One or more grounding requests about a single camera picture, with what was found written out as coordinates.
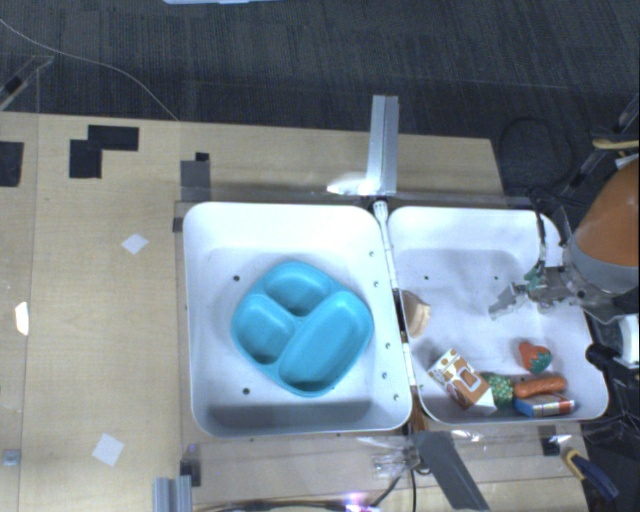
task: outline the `toy milk carton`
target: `toy milk carton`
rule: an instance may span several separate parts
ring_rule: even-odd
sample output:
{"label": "toy milk carton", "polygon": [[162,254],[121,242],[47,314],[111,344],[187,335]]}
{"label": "toy milk carton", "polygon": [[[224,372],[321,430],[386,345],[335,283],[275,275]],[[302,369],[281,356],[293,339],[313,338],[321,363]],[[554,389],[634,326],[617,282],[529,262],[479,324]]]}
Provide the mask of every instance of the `toy milk carton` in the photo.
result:
{"label": "toy milk carton", "polygon": [[491,387],[455,349],[438,359],[429,369],[429,376],[463,409],[484,415],[496,411]]}

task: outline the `black cable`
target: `black cable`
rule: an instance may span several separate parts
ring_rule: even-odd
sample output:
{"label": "black cable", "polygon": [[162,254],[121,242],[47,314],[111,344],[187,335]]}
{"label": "black cable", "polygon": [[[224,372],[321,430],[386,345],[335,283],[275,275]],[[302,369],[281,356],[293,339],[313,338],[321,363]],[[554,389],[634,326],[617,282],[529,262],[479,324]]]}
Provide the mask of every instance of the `black cable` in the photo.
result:
{"label": "black cable", "polygon": [[539,205],[542,205],[544,201],[552,203],[555,202],[556,206],[573,207],[573,208],[585,208],[587,205],[584,201],[578,201],[570,197],[564,197],[559,194],[555,194],[550,190],[546,190],[543,187],[535,186],[527,190],[527,195],[532,202],[535,200]]}
{"label": "black cable", "polygon": [[48,50],[50,52],[53,52],[57,55],[62,55],[63,57],[68,57],[70,59],[75,59],[75,60],[79,60],[81,62],[87,62],[89,64],[94,64],[96,66],[101,66],[103,68],[106,69],[110,69],[112,71],[115,71],[116,73],[120,73],[121,75],[127,77],[128,79],[130,79],[131,81],[133,81],[135,84],[137,84],[144,92],[146,92],[158,105],[160,105],[160,107],[167,113],[169,114],[169,116],[171,118],[173,118],[174,121],[179,121],[180,119],[178,119],[178,116],[176,116],[170,109],[169,107],[167,107],[162,101],[160,101],[160,99],[153,93],[151,92],[151,89],[149,89],[146,85],[144,85],[140,80],[138,80],[135,76],[131,75],[130,73],[117,68],[115,66],[112,66],[111,64],[106,64],[104,62],[100,62],[94,59],[89,59],[87,57],[81,57],[79,55],[74,55],[72,53],[67,53],[67,52],[63,52],[62,50],[58,50],[57,48],[53,48],[51,46],[48,46],[46,44],[40,43],[38,41],[36,41],[35,39],[31,39],[29,36],[23,34],[22,32],[20,32],[19,30],[13,28],[11,25],[9,25],[6,21],[4,21],[4,19],[0,18],[0,25],[3,25],[7,30],[13,32],[15,35],[21,37],[22,39],[29,41],[31,44],[38,46],[40,48],[43,48],[45,50]]}
{"label": "black cable", "polygon": [[380,503],[383,502],[383,500],[389,496],[389,494],[391,494],[393,492],[393,490],[396,488],[396,485],[398,485],[398,482],[400,481],[400,478],[402,477],[402,475],[396,477],[393,482],[391,482],[391,485],[389,486],[389,488],[384,491],[380,496],[378,496],[375,501],[373,501],[371,503],[372,507],[377,507],[378,505],[380,505]]}
{"label": "black cable", "polygon": [[607,128],[599,126],[596,129],[591,130],[591,138],[607,139],[611,142],[630,142],[633,140],[638,140],[638,134],[634,132],[616,133],[612,130],[608,130]]}
{"label": "black cable", "polygon": [[411,475],[411,487],[413,488],[413,512],[416,512],[418,505],[418,488],[416,487],[416,475],[413,474],[413,469],[409,471]]}
{"label": "black cable", "polygon": [[345,506],[338,502],[315,502],[315,501],[286,501],[286,502],[271,502],[271,501],[255,501],[246,503],[244,505],[235,505],[233,507],[225,508],[204,508],[197,509],[198,512],[269,512],[271,510],[278,510],[290,507],[309,507],[327,510],[329,512],[344,512]]}

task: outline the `wire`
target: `wire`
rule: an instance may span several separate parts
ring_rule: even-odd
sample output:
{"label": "wire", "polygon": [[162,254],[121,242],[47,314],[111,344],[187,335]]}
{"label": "wire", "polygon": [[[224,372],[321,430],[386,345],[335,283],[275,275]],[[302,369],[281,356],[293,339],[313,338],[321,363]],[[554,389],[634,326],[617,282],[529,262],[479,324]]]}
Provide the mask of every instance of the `wire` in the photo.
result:
{"label": "wire", "polygon": [[564,197],[562,195],[558,195],[540,186],[531,187],[530,189],[528,189],[527,195],[532,201],[534,200],[538,201],[538,204],[541,204],[543,200],[546,200],[547,202],[550,202],[551,200],[553,200],[557,203],[557,206],[566,206],[566,207],[574,207],[574,208],[585,208],[587,206],[583,201],[578,201],[570,197]]}
{"label": "wire", "polygon": [[278,510],[290,507],[309,507],[328,510],[329,512],[344,512],[345,506],[337,502],[316,502],[316,501],[255,501],[245,503],[244,505],[235,505],[233,507],[218,508],[207,507],[197,508],[197,512],[269,512],[270,510]]}
{"label": "wire", "polygon": [[393,492],[393,490],[396,488],[396,485],[398,485],[398,482],[400,481],[400,478],[402,477],[402,475],[396,477],[393,482],[391,482],[391,485],[387,488],[386,491],[384,491],[380,496],[378,496],[375,501],[373,501],[373,503],[371,503],[372,507],[377,507],[378,505],[380,505],[380,503],[382,503],[384,501],[384,499],[389,496],[389,494],[391,494]]}
{"label": "wire", "polygon": [[46,44],[42,44],[39,43],[38,41],[31,39],[29,36],[23,34],[22,32],[20,32],[19,30],[13,28],[11,25],[9,25],[6,21],[4,21],[2,18],[0,18],[0,25],[4,25],[8,30],[10,30],[11,32],[13,32],[14,34],[16,34],[17,36],[23,38],[26,41],[29,41],[31,44],[34,44],[40,48],[43,48],[45,50],[48,50],[50,52],[56,53],[58,55],[62,55],[63,57],[68,57],[70,59],[75,59],[75,60],[79,60],[81,62],[87,62],[89,64],[94,64],[96,66],[102,66],[104,68],[110,69],[112,71],[115,71],[116,73],[120,73],[121,75],[127,77],[128,79],[132,80],[135,84],[139,85],[143,91],[145,91],[149,96],[151,96],[151,98],[153,98],[153,100],[160,105],[160,107],[162,107],[162,109],[169,115],[171,116],[171,118],[173,118],[174,121],[180,121],[180,119],[178,118],[178,116],[176,116],[170,109],[169,107],[167,107],[164,103],[162,103],[162,101],[160,101],[160,99],[153,94],[153,92],[151,92],[151,90],[144,85],[140,80],[138,80],[135,76],[127,73],[126,71],[117,68],[115,66],[112,66],[111,64],[105,64],[104,62],[100,62],[97,60],[93,60],[93,59],[88,59],[86,57],[80,57],[78,55],[73,55],[71,53],[67,53],[67,52],[63,52],[62,50],[58,50],[56,48],[52,48],[51,46],[47,46]]}
{"label": "wire", "polygon": [[411,488],[413,489],[413,507],[412,511],[416,512],[418,506],[418,488],[416,487],[416,475],[413,473],[413,470],[409,471],[411,475]]}
{"label": "wire", "polygon": [[[20,95],[20,93],[22,93],[22,91],[31,84],[31,81],[33,80],[33,77],[36,77],[36,80],[38,79],[38,73],[40,72],[40,70],[46,68],[47,66],[49,66],[53,60],[54,57],[49,56],[49,60],[47,60],[44,64],[40,64],[40,66],[38,66],[36,69],[34,69],[28,77],[26,77],[24,80],[22,79],[22,77],[20,76],[20,74],[29,67],[29,65],[35,60],[35,57],[31,57],[31,59],[29,59],[27,61],[27,63],[22,66],[18,71],[16,71],[13,76],[9,79],[9,81],[13,80],[14,78],[17,78],[18,80],[20,80],[20,85],[18,86],[17,89],[15,89],[13,92],[11,92],[11,94],[9,94],[6,98],[4,99],[0,99],[0,111],[6,110],[7,107],[9,105],[11,105],[11,103],[13,103],[13,101]],[[1,93],[3,91],[6,91],[6,84],[5,86],[2,87],[2,89],[0,89],[0,96]]]}
{"label": "wire", "polygon": [[609,139],[594,139],[593,147],[595,147],[596,149],[607,150],[635,149],[638,147],[638,139],[622,142],[614,142]]}
{"label": "wire", "polygon": [[595,130],[591,130],[592,139],[607,139],[611,142],[629,142],[638,138],[637,133],[633,132],[614,132],[607,128],[598,127]]}

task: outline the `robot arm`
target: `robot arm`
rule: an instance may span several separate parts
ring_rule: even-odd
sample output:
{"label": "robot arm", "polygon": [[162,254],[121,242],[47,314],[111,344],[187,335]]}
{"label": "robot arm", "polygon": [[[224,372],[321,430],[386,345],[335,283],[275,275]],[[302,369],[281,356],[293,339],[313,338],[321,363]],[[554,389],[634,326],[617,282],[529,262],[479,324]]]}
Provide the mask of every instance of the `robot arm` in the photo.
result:
{"label": "robot arm", "polygon": [[613,299],[638,286],[638,160],[616,172],[569,239],[563,264],[545,267],[544,231],[538,262],[525,283],[512,283],[489,307],[492,318],[531,300],[541,311],[577,304],[608,324],[624,316]]}

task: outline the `yellow cable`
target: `yellow cable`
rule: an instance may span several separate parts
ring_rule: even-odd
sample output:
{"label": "yellow cable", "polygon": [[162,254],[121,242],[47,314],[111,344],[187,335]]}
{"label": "yellow cable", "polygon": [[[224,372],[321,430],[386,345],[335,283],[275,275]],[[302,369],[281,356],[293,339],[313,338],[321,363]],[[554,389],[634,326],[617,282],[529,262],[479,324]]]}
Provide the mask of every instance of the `yellow cable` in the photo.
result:
{"label": "yellow cable", "polygon": [[626,140],[624,142],[612,142],[609,139],[594,139],[593,146],[597,149],[634,149],[638,147],[638,140]]}

